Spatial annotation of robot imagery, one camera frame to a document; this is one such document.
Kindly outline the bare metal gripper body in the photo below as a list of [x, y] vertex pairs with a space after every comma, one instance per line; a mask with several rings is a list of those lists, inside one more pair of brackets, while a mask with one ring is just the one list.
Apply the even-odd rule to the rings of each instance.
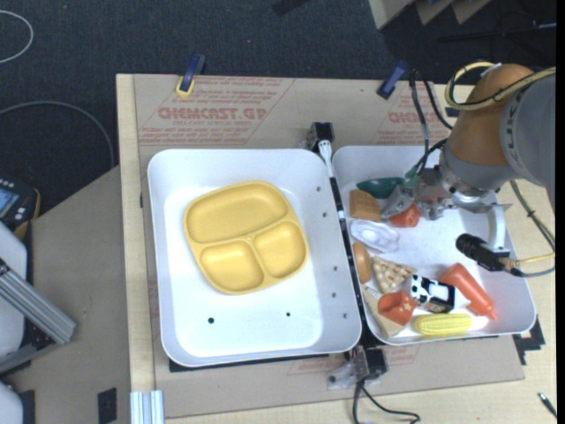
[[485, 213], [498, 205], [487, 196], [488, 191], [465, 183], [450, 168], [424, 169], [413, 192], [423, 213], [443, 213], [455, 208]]

